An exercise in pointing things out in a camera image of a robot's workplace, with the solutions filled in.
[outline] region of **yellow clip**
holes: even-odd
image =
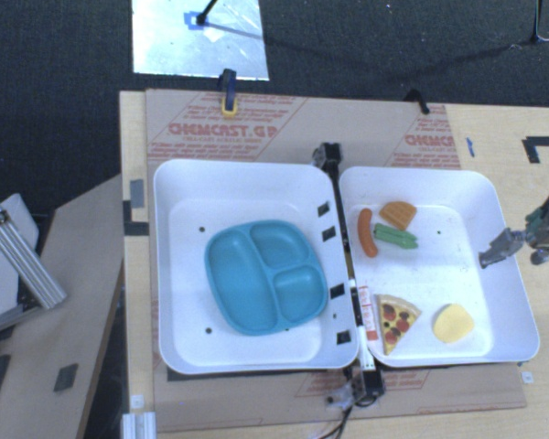
[[[234,99],[234,105],[231,109],[231,111],[228,111],[226,109],[226,97],[224,96],[223,98],[221,98],[221,114],[228,118],[228,119],[231,119],[234,115],[236,115],[236,113],[238,112],[238,100],[237,99]]]

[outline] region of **pizza slice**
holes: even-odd
[[[421,311],[408,301],[388,294],[377,294],[376,300],[380,311],[384,354],[388,356],[419,318]]]

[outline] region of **robotic claw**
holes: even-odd
[[[526,242],[535,251],[531,254],[531,263],[540,265],[549,260],[549,198],[544,204],[526,218],[525,230],[506,228],[490,248],[478,254],[479,264],[486,268],[516,253]]]

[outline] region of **toy sausage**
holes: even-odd
[[[363,209],[358,217],[358,238],[364,253],[369,257],[376,257],[378,254],[378,248],[372,239],[370,231],[370,223],[372,220],[372,211],[370,209]]]

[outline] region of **white plastic container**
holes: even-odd
[[[494,186],[470,171],[353,167],[340,179],[358,286],[366,285],[379,324],[375,294],[401,297],[423,311],[389,356],[382,336],[369,341],[372,355],[393,367],[525,361],[539,349],[539,335],[514,257],[481,269],[479,252],[506,227]],[[419,247],[404,250],[376,241],[374,258],[359,243],[357,221],[363,208],[374,223],[389,224],[379,212],[390,201],[417,207],[407,228]],[[463,305],[474,329],[456,343],[433,334],[445,305]]]
[[[338,369],[359,343],[333,187],[313,166],[177,159],[154,180],[159,346],[167,365],[201,374],[281,369]],[[328,212],[319,216],[321,205]],[[283,220],[297,226],[318,257],[328,288],[319,316],[288,331],[248,336],[234,330],[211,293],[204,252],[231,226]],[[335,230],[323,241],[322,232]]]
[[[19,194],[12,195],[2,203],[20,234],[31,247],[37,244],[38,226],[30,216]],[[0,315],[16,307],[18,294],[18,273],[7,258],[0,252]]]

